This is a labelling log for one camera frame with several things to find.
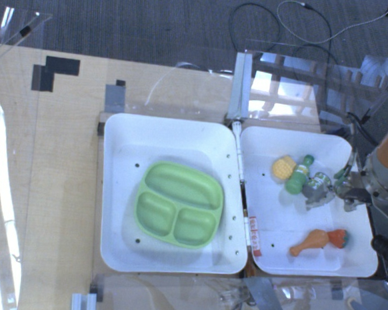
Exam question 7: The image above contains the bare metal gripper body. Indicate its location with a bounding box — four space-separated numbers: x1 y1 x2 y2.
333 169 377 207

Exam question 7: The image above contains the small green can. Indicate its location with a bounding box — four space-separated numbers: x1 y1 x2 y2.
306 171 334 193

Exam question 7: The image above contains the green toy bottle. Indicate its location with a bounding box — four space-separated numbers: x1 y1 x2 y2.
283 152 317 197

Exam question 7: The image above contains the orange toy strawberry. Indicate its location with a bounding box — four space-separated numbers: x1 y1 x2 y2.
326 228 349 250

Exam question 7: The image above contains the white plastic tray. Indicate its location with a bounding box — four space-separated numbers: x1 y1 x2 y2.
93 111 259 283
229 125 388 284

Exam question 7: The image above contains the yellow toy corn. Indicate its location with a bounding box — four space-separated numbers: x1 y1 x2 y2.
271 154 298 185

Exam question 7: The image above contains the orange toy chicken drumstick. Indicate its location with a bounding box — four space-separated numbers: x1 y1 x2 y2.
288 226 331 261

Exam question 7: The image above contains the green divided plate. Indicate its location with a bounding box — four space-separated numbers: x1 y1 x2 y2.
131 158 229 253

